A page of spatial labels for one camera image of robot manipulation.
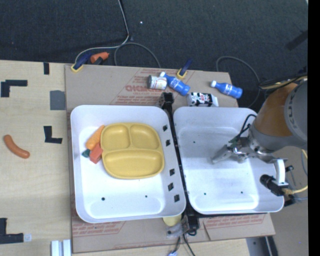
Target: yellow plate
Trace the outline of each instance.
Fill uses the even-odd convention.
[[[144,123],[122,122],[104,127],[100,138],[105,170],[118,179],[142,179],[165,166],[158,133]]]

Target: dark fabric background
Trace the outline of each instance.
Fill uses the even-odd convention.
[[[149,48],[162,68],[217,71],[216,61],[232,56],[247,62],[260,81],[297,74],[308,65],[308,39],[287,44],[308,30],[306,0],[122,0],[130,41]],[[117,0],[0,0],[0,59],[73,63],[91,47],[117,46],[126,29]],[[114,49],[105,65],[114,65]],[[142,47],[127,45],[117,64],[157,67]],[[240,107],[255,99],[257,79],[243,63],[222,59],[243,88]],[[264,100],[251,108],[258,111]]]

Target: cardboard sheet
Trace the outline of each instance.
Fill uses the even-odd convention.
[[[73,163],[71,148],[70,113],[79,105],[143,105],[155,106],[163,90],[147,89],[149,75],[159,76],[161,71],[174,76],[177,70],[138,67],[85,65],[73,73],[65,65],[66,109],[68,115],[69,171],[71,189],[71,224],[73,253],[95,252],[125,248],[174,245],[176,238],[168,238],[162,219],[86,223],[75,208]],[[212,80],[231,83],[228,73],[189,70],[183,82],[189,92],[210,93],[218,98],[220,107],[237,107],[237,101],[211,88]],[[174,95],[173,110],[186,106],[186,97],[170,88]],[[271,236],[275,230],[267,214],[219,216],[201,218],[196,236],[190,243],[230,240],[248,237]]]

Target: sausage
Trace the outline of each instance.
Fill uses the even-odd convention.
[[[18,157],[27,159],[30,156],[30,153],[20,147],[18,147],[12,137],[7,134],[3,137],[4,143],[7,146],[7,148],[14,154],[16,154]]]

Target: tin can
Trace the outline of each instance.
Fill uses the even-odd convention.
[[[165,90],[167,87],[167,78],[149,75],[147,87],[149,89]]]

